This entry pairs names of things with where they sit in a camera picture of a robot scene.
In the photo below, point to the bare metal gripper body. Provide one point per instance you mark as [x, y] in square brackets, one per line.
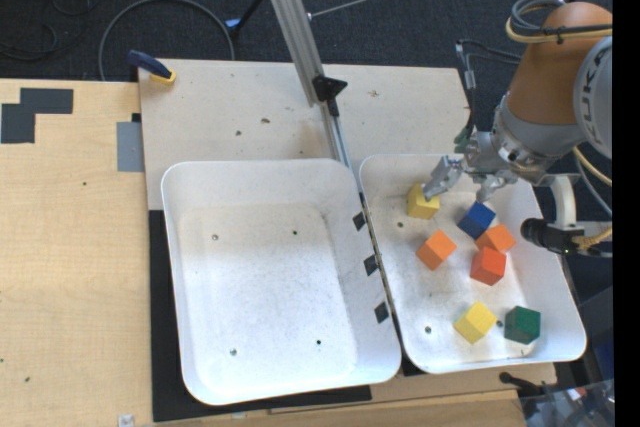
[505, 160]

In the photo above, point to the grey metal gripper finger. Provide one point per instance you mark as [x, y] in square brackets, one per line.
[489, 185]
[442, 177]

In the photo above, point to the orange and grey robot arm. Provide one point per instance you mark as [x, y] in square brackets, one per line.
[550, 75]

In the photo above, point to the blue cube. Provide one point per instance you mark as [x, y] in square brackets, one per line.
[476, 220]

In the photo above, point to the yellow cube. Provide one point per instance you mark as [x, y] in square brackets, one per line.
[419, 210]
[475, 322]

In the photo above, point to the orange cube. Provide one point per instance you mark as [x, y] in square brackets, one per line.
[436, 250]
[497, 239]

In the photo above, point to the red cube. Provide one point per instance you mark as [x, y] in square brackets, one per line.
[488, 266]

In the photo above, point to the white plastic tray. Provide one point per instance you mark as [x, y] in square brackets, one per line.
[450, 295]
[270, 280]

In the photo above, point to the green cube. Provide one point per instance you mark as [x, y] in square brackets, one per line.
[522, 326]

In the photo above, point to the pale wood board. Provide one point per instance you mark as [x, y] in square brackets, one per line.
[240, 115]

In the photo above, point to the black cylinder on white bracket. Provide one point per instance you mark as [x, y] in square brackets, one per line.
[547, 235]

